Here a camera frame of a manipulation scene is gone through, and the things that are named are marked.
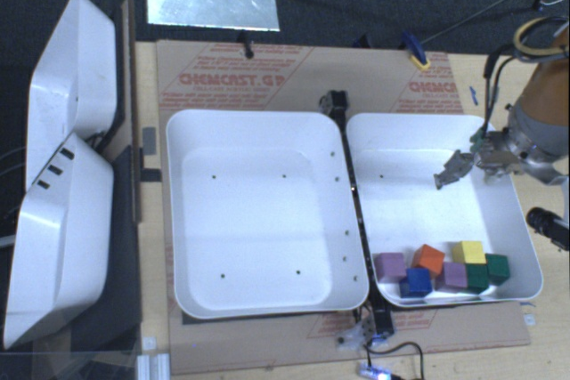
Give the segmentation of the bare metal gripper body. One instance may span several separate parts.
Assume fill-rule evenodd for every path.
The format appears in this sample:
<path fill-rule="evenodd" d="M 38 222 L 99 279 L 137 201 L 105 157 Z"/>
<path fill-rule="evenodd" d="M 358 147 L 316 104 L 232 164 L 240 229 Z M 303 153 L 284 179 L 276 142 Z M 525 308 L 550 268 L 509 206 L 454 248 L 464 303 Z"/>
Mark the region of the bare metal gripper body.
<path fill-rule="evenodd" d="M 490 176 L 527 174 L 545 185 L 559 185 L 560 172 L 552 155 L 516 129 L 503 129 L 472 136 L 474 163 Z"/>

